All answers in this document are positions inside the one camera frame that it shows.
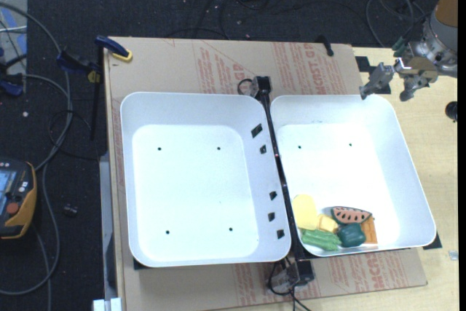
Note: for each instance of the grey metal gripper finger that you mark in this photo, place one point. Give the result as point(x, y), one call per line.
point(412, 89)
point(376, 79)

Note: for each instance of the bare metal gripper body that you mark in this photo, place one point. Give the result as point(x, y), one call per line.
point(422, 63)

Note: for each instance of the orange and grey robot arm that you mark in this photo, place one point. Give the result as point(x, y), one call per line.
point(447, 3)

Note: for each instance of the white plastic tray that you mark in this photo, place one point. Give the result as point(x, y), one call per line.
point(346, 175)
point(189, 193)

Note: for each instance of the thin black rod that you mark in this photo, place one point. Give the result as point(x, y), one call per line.
point(279, 164)

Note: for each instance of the toy watermelon slice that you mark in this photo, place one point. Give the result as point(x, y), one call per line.
point(350, 215)

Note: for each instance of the orange toy piece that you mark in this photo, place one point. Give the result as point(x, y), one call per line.
point(370, 231)

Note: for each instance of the large yellow toy block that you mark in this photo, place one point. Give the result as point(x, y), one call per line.
point(304, 211)

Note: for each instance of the small yellow toy piece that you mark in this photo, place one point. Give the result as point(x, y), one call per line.
point(327, 224)

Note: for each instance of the dark green toy pepper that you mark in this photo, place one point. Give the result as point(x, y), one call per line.
point(351, 235)

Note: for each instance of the light green toy bean pod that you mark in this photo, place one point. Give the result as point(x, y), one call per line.
point(320, 239)

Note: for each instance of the brown cardboard board red print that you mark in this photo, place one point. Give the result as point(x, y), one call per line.
point(204, 62)

